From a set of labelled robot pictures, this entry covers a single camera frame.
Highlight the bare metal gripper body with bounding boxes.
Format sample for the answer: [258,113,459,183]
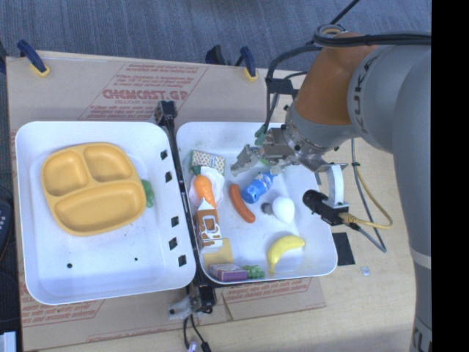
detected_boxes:
[260,122,333,174]

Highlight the blue bottle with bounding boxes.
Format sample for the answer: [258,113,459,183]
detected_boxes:
[240,171,276,205]

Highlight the orange patterned packet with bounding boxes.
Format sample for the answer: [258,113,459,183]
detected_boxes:
[189,149,227,177]

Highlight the orange sausage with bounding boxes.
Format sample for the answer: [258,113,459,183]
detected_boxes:
[228,183,256,224]

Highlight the orange carrot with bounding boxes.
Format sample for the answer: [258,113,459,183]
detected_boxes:
[191,164,218,210]

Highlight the white light bulb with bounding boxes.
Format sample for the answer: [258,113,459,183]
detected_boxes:
[260,195,296,224]

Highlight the thin black and white rod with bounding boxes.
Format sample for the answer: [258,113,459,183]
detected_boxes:
[163,117,208,300]

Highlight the orange and white carton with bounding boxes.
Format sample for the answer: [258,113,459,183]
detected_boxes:
[192,199,225,255]

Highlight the yellow banana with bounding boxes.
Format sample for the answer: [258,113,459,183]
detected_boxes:
[266,234,306,275]

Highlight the pale yellow block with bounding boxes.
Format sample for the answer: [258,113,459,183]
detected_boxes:
[202,237,235,271]

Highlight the green broccoli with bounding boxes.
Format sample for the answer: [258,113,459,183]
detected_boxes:
[140,178,156,209]

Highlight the white plastic tray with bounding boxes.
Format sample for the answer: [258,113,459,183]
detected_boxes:
[175,121,339,286]
[14,120,197,306]

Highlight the green grapes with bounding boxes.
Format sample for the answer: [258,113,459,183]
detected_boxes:
[242,264,266,280]

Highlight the pink and purple box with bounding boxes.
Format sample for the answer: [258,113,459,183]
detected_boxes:
[207,263,249,283]

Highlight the yellow divided plate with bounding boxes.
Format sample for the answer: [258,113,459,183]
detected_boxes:
[40,142,148,238]

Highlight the brown cardboard board red print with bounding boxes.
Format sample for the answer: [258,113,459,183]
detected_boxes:
[5,51,328,351]

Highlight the black cylinder on white bracket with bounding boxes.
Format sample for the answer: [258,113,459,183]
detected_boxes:
[302,162,351,227]

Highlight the black block with thin wires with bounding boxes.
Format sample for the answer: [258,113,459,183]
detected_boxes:
[154,100,179,127]
[187,283,218,314]

